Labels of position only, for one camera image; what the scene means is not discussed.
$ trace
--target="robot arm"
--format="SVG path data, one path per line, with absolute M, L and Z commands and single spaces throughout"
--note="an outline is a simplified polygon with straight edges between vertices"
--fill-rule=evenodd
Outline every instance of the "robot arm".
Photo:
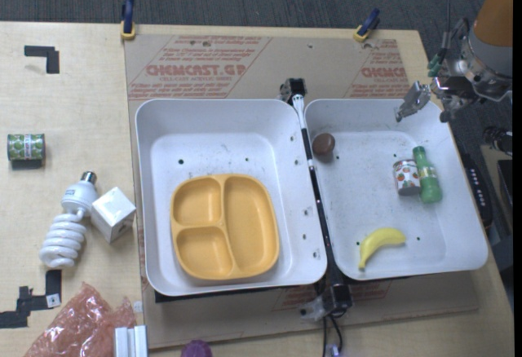
M 446 54 L 454 37 L 459 40 L 460 54 L 451 59 Z M 472 28 L 462 19 L 450 31 L 448 19 L 441 49 L 428 68 L 431 84 L 414 83 L 396 110 L 397 121 L 422 109 L 431 92 L 442 102 L 442 122 L 449 121 L 458 109 L 477 101 L 499 102 L 511 97 L 513 0 L 484 0 Z

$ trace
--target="white plastic tray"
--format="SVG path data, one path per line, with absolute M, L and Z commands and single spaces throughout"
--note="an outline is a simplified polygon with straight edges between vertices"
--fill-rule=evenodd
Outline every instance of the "white plastic tray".
M 331 133 L 331 161 L 315 159 L 335 261 L 356 280 L 466 271 L 482 267 L 487 241 L 450 128 L 433 103 L 397 123 L 401 99 L 317 99 L 305 110 L 311 141 Z M 439 175 L 441 202 L 399 196 L 392 172 L 422 145 Z M 379 227 L 406 235 L 400 248 L 382 248 L 358 269 L 359 245 Z
M 167 296 L 312 284 L 326 270 L 325 246 L 298 117 L 276 99 L 153 99 L 135 117 L 142 189 L 145 268 Z M 268 190 L 280 254 L 266 273 L 199 280 L 175 255 L 170 197 L 183 181 L 248 174 Z

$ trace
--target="white cube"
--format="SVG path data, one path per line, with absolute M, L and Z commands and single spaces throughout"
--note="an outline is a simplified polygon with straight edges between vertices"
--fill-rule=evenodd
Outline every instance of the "white cube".
M 108 243 L 132 228 L 136 207 L 125 194 L 113 187 L 92 203 L 91 222 Z

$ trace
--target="green can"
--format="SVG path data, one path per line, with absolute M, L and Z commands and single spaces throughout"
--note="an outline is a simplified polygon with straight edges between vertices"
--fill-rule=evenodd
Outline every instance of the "green can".
M 7 158 L 9 161 L 43 161 L 46 155 L 44 134 L 9 134 Z

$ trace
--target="green bottle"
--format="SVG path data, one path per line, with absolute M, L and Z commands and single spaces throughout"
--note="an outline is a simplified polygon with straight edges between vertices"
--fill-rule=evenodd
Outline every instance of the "green bottle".
M 421 181 L 421 201 L 425 204 L 438 202 L 442 199 L 442 191 L 439 186 L 439 178 L 433 164 L 426 157 L 423 146 L 414 148 L 415 162 L 417 163 L 418 175 Z

